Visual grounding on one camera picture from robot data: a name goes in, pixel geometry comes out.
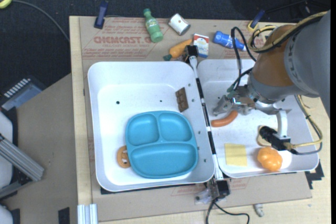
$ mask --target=blue marker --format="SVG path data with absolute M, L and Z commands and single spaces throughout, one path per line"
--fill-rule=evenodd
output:
M 238 50 L 246 51 L 244 44 L 242 44 L 237 38 L 235 38 L 236 47 Z M 224 34 L 221 31 L 217 31 L 213 43 L 220 44 L 226 48 L 233 49 L 232 37 L 228 34 Z

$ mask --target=blue divided plate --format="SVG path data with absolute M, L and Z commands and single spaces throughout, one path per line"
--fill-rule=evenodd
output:
M 192 171 L 197 144 L 189 121 L 174 111 L 137 114 L 126 126 L 131 167 L 147 178 L 168 178 Z

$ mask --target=banana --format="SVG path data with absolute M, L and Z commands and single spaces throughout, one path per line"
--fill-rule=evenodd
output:
M 11 2 L 12 2 L 12 0 L 2 0 L 2 1 L 0 2 L 0 8 L 5 8 L 5 7 L 7 7 Z

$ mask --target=tin can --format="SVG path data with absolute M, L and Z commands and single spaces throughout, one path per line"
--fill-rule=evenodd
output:
M 182 18 L 182 16 L 176 13 L 170 18 L 168 24 L 181 36 L 190 28 L 190 24 Z

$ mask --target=brown pretzel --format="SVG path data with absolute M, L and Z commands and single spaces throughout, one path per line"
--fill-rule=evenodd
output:
M 117 152 L 117 161 L 122 168 L 131 167 L 130 160 L 128 159 L 127 148 L 122 146 Z

